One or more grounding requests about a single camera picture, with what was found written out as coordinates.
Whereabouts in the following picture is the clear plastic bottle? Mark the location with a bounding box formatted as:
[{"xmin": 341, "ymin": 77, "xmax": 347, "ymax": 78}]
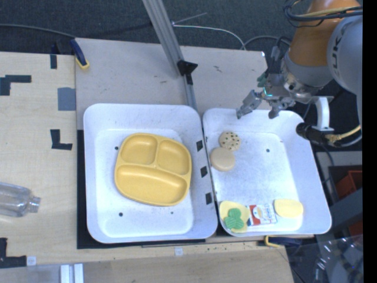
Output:
[{"xmin": 0, "ymin": 181, "xmax": 42, "ymax": 218}]

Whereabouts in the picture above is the black cylinder on white bracket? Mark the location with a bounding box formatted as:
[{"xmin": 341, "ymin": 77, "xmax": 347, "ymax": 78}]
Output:
[{"xmin": 295, "ymin": 96, "xmax": 336, "ymax": 147}]

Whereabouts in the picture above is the red and white carton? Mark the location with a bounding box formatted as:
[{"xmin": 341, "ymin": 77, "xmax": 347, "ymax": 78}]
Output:
[{"xmin": 246, "ymin": 203, "xmax": 279, "ymax": 227}]

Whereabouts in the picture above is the white plastic tray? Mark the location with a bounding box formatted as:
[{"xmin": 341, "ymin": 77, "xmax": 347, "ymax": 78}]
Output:
[
  {"xmin": 82, "ymin": 103, "xmax": 219, "ymax": 244},
  {"xmin": 202, "ymin": 107, "xmax": 333, "ymax": 238}
]

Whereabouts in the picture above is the green leaf-shaped toy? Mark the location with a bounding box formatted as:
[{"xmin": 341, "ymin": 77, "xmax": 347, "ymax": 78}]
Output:
[{"xmin": 224, "ymin": 208, "xmax": 246, "ymax": 230}]

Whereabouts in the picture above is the chocolate chip biscuit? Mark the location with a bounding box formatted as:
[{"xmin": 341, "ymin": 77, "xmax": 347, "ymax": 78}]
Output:
[{"xmin": 218, "ymin": 131, "xmax": 242, "ymax": 152}]

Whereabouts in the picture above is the yellow divided plate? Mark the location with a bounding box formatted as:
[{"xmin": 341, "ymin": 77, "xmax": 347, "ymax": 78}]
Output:
[{"xmin": 114, "ymin": 132, "xmax": 193, "ymax": 208}]

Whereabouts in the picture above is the yellow oval crisp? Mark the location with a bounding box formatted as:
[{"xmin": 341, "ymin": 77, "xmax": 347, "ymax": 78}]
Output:
[{"xmin": 273, "ymin": 198, "xmax": 305, "ymax": 219}]

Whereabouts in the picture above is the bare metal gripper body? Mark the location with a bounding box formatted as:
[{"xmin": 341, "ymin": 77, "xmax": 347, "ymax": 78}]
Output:
[{"xmin": 260, "ymin": 73, "xmax": 320, "ymax": 106}]

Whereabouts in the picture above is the plain beige round biscuit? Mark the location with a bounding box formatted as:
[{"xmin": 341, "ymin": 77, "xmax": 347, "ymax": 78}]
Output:
[{"xmin": 209, "ymin": 147, "xmax": 236, "ymax": 173}]

